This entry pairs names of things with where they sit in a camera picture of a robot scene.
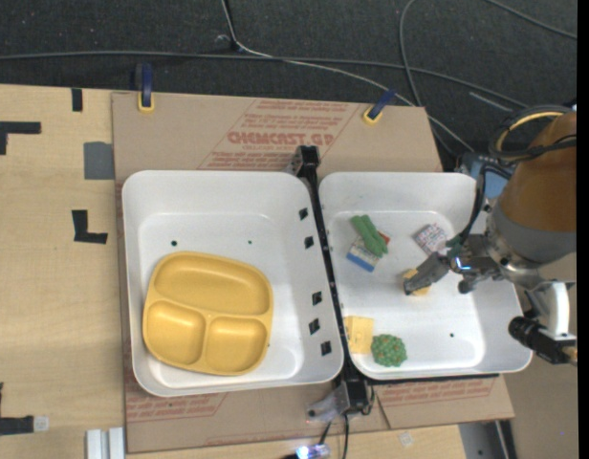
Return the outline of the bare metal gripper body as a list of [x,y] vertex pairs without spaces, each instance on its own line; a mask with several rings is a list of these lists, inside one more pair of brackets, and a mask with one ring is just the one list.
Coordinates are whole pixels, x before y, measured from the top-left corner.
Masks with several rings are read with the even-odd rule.
[[555,280],[542,270],[544,264],[528,260],[515,251],[500,235],[460,234],[447,242],[450,269],[461,276],[458,290],[472,292],[485,280],[506,280],[524,290],[535,291]]

